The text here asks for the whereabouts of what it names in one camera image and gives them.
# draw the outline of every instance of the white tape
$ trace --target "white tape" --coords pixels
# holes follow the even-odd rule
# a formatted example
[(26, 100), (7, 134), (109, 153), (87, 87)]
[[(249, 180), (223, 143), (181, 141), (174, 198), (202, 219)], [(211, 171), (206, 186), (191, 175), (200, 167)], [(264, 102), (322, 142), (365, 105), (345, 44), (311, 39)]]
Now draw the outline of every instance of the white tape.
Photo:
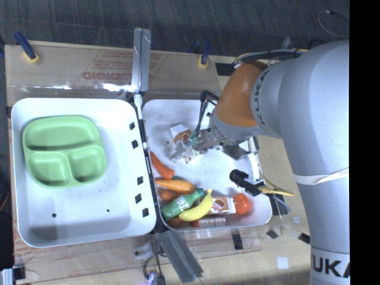
[(302, 185), (317, 185), (319, 183), (329, 182), (329, 181), (333, 181), (334, 179), (345, 178), (346, 176), (350, 176), (349, 171), (350, 171), (350, 168), (347, 167), (343, 170), (340, 170), (332, 174), (307, 175), (307, 176), (293, 174), (293, 176), (294, 176), (295, 181)]
[(289, 269), (289, 263), (287, 261), (286, 256), (278, 256), (277, 257), (277, 269), (279, 269), (279, 270), (288, 270)]

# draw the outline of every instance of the white tray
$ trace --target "white tray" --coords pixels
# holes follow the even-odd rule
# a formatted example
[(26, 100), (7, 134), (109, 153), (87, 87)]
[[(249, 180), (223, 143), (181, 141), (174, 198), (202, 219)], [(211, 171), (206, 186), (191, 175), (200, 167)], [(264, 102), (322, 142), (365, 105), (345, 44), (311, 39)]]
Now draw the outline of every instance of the white tray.
[[(206, 114), (211, 112), (213, 107), (211, 104), (208, 105), (201, 129), (207, 128), (208, 117)], [(215, 149), (208, 150), (199, 160), (192, 161), (189, 164), (186, 164), (182, 159), (174, 163), (169, 158), (175, 150), (170, 128), (183, 124), (193, 131), (197, 126), (199, 113), (199, 100), (150, 100), (142, 109), (148, 146), (162, 163), (175, 171), (176, 175), (192, 182), (197, 187), (211, 188), (213, 196), (232, 197), (240, 192), (245, 193), (244, 189), (237, 187), (229, 179), (229, 174), (233, 169), (248, 173), (249, 167), (244, 159), (235, 161), (220, 150)], [(249, 163), (254, 167), (253, 169), (258, 171), (258, 161), (255, 155), (249, 155)], [(160, 177), (154, 168), (153, 175), (154, 177)], [(252, 201), (254, 209), (243, 216), (238, 214), (225, 215), (224, 217), (227, 219), (225, 227), (259, 226), (268, 223), (270, 220), (272, 208), (269, 198), (262, 194), (256, 197), (246, 195)], [(183, 227), (173, 230), (189, 231), (198, 229)]]
[[(46, 189), (33, 181), (23, 155), (22, 131), (33, 119), (55, 115), (83, 115), (97, 125), (107, 158), (99, 180), (61, 189)], [(156, 211), (137, 116), (129, 103), (22, 99), (12, 109), (12, 138), (18, 230), (27, 244), (69, 245), (144, 235), (153, 229)], [(137, 148), (132, 146), (134, 140)]]

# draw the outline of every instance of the yellow cable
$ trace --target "yellow cable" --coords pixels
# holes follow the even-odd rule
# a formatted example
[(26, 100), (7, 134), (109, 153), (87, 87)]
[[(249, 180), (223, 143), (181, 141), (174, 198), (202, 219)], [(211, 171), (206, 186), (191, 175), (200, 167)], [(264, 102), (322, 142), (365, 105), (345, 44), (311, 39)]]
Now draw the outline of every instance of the yellow cable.
[(260, 186), (258, 189), (261, 191), (261, 193), (281, 194), (281, 195), (286, 195), (288, 197), (294, 196), (294, 193), (281, 189), (277, 187), (275, 184), (271, 183), (261, 172), (260, 172), (260, 176), (274, 188), (274, 189), (271, 189), (269, 187)]

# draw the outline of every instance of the dark gray floor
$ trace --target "dark gray floor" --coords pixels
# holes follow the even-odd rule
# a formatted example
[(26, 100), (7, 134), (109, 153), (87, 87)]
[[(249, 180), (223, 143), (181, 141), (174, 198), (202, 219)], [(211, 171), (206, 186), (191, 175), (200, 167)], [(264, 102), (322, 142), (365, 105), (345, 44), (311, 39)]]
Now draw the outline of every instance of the dark gray floor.
[[(349, 17), (350, 0), (0, 0), (0, 33), (9, 44), (20, 31), (32, 40), (130, 48), (133, 29), (143, 27), (153, 50), (187, 52), (209, 40), (211, 54), (229, 56), (278, 49), (287, 36), (305, 49), (346, 39)], [(9, 187), (5, 112), (0, 60), (0, 180)]]

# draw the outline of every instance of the tray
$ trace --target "tray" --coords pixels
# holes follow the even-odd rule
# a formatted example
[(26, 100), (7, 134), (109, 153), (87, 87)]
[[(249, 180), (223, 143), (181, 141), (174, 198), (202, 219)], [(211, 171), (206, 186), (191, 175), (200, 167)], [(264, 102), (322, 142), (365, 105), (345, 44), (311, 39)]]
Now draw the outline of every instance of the tray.
[[(36, 185), (23, 154), (24, 128), (58, 115), (89, 118), (103, 140), (107, 166), (89, 185), (46, 189)], [(35, 99), (12, 109), (12, 156), (18, 231), (44, 248), (139, 236), (156, 224), (156, 211), (134, 108), (117, 99)]]
[(45, 188), (91, 183), (106, 171), (100, 132), (81, 115), (31, 121), (23, 131), (23, 150), (30, 175)]
[[(212, 112), (212, 110), (213, 106), (209, 104), (205, 115)], [(176, 175), (192, 182), (196, 187), (211, 188), (213, 196), (232, 197), (237, 193), (245, 193), (244, 189), (237, 187), (229, 179), (229, 174), (233, 169), (239, 169), (246, 173), (249, 173), (250, 169), (258, 171), (258, 160), (254, 154), (250, 154), (247, 160), (236, 161), (221, 151), (213, 149), (208, 150), (198, 160), (189, 164), (186, 164), (184, 160), (174, 163), (169, 159), (175, 150), (170, 128), (183, 124), (191, 131), (194, 130), (198, 123), (199, 111), (199, 100), (154, 99), (147, 102), (142, 109), (142, 114), (145, 120), (145, 132), (150, 150), (156, 154), (162, 163), (172, 168)], [(201, 129), (207, 128), (207, 126), (208, 117), (205, 116)], [(160, 177), (154, 168), (153, 175), (155, 178)], [(241, 216), (237, 214), (224, 215), (223, 217), (226, 218), (227, 223), (223, 227), (259, 226), (269, 222), (272, 216), (269, 198), (262, 194), (256, 197), (246, 195), (252, 201), (253, 210)], [(159, 201), (161, 204), (165, 204), (160, 198)], [(198, 230), (198, 228), (194, 227), (168, 227), (181, 232)]]

